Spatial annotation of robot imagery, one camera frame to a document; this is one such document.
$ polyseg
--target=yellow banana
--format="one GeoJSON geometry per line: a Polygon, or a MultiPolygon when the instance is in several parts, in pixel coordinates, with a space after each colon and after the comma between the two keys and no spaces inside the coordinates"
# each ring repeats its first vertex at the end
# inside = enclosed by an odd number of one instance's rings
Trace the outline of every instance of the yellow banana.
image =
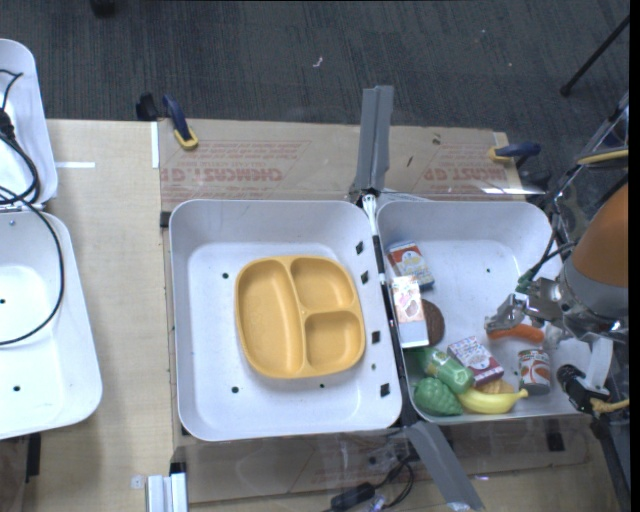
{"type": "Polygon", "coordinates": [[[509,412],[520,398],[529,396],[529,393],[526,389],[521,389],[517,393],[489,394],[471,387],[456,396],[470,411],[482,414],[503,414],[509,412]]]}

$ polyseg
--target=can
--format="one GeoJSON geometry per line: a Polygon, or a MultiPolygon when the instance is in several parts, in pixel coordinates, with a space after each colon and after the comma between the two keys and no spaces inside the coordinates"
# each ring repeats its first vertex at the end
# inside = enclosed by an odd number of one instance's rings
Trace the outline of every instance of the can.
{"type": "Polygon", "coordinates": [[[543,350],[530,349],[518,352],[520,389],[530,395],[546,395],[551,391],[549,355],[543,350]]]}

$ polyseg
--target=metal leg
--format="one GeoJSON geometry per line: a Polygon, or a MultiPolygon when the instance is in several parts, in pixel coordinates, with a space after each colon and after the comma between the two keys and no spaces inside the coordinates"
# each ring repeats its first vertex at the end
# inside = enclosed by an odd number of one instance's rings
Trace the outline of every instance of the metal leg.
{"type": "Polygon", "coordinates": [[[611,33],[611,35],[607,38],[607,40],[604,43],[602,43],[602,45],[600,45],[600,48],[598,48],[595,52],[593,52],[593,55],[591,55],[591,57],[589,57],[587,62],[585,62],[584,65],[576,72],[576,74],[573,75],[571,80],[569,80],[565,85],[560,87],[560,94],[562,94],[565,97],[571,94],[571,88],[576,84],[576,82],[580,79],[580,77],[587,72],[587,70],[591,67],[591,65],[598,59],[598,57],[600,57],[600,55],[602,55],[602,53],[609,47],[609,45],[616,39],[616,37],[620,35],[620,32],[622,32],[625,29],[625,27],[629,24],[630,19],[631,19],[631,14],[627,15],[627,17],[624,20],[622,20],[622,23],[620,23],[620,25],[618,25],[618,27],[611,33]]]}

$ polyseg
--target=green plastic bottle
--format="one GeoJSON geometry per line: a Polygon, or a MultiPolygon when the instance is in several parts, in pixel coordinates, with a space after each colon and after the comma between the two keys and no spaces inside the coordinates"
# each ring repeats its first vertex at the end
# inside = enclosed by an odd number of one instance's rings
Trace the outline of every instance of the green plastic bottle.
{"type": "Polygon", "coordinates": [[[420,347],[412,349],[411,352],[414,352],[425,374],[441,380],[457,395],[473,385],[473,372],[442,350],[420,347]]]}

